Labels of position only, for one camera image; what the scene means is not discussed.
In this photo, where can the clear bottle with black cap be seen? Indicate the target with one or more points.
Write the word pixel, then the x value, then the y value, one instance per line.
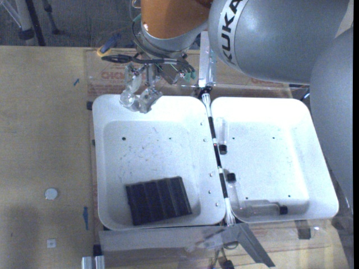
pixel 235 189
pixel 263 209
pixel 222 139

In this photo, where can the grey round disc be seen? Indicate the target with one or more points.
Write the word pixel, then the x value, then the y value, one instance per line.
pixel 51 194

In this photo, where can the white plastic tray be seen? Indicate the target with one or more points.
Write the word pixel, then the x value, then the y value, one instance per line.
pixel 269 161
pixel 157 153

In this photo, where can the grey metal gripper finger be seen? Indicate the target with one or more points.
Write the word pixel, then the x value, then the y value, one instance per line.
pixel 131 84
pixel 148 98

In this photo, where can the small white square piece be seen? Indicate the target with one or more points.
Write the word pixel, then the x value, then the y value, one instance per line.
pixel 51 243

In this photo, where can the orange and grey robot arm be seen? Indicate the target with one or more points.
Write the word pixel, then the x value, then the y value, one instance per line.
pixel 266 32

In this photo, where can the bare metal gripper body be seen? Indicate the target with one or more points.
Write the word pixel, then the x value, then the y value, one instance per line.
pixel 168 70

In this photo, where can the thin black and white rod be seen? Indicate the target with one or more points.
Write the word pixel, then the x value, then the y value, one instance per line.
pixel 214 139

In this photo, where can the brown cardboard board red print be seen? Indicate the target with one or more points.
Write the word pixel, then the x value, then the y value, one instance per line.
pixel 112 74

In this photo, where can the black ribbed rectangular pad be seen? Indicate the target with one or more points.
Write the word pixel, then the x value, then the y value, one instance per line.
pixel 158 200

